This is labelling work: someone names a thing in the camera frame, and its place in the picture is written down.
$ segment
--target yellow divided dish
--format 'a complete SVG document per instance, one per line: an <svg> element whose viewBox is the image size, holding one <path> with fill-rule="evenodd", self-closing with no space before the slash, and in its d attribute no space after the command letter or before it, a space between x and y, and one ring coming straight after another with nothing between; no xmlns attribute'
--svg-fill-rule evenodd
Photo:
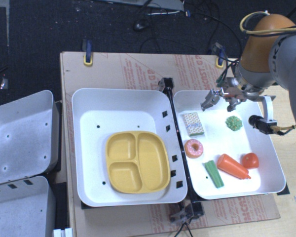
<svg viewBox="0 0 296 237"><path fill-rule="evenodd" d="M170 182L167 151L154 133L127 131L111 135L106 160L111 185L119 192L157 192Z"/></svg>

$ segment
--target toy carrot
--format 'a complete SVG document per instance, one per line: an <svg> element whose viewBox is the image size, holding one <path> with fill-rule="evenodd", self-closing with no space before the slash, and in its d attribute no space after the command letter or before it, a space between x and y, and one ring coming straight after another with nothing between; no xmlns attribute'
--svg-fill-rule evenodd
<svg viewBox="0 0 296 237"><path fill-rule="evenodd" d="M217 168L230 175L238 177L239 179L251 179L248 175L249 171L227 154L222 154L219 157L217 161Z"/></svg>

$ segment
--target pink donut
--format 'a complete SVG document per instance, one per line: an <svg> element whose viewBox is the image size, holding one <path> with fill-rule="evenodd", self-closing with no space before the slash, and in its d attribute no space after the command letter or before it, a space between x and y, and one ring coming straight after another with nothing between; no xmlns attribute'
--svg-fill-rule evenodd
<svg viewBox="0 0 296 237"><path fill-rule="evenodd" d="M198 158L204 151L202 143L195 139L188 140L184 145L184 149L189 158Z"/></svg>

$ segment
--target yellow cable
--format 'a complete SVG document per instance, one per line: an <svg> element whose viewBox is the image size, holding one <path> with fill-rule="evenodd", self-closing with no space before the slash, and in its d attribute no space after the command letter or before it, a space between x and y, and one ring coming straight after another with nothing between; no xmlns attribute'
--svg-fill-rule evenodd
<svg viewBox="0 0 296 237"><path fill-rule="evenodd" d="M248 17L251 17L252 15L255 14L263 14L263 15L270 15L270 13L268 13L267 11L256 11L253 13L248 14L247 16L245 16L241 21L240 21L240 30L244 33L247 34L266 34L266 33L273 33L273 32L295 32L296 31L296 27L294 28L278 28L278 29L269 29L269 30L260 30L260 31L249 31L243 28L243 23L247 20Z"/></svg>

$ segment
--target tomato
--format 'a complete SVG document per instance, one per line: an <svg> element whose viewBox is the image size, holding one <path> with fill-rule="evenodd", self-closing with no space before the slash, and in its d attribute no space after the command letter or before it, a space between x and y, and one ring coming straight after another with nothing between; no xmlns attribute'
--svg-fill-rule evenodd
<svg viewBox="0 0 296 237"><path fill-rule="evenodd" d="M241 165L247 169L258 168L259 158L255 153L248 153L242 157Z"/></svg>

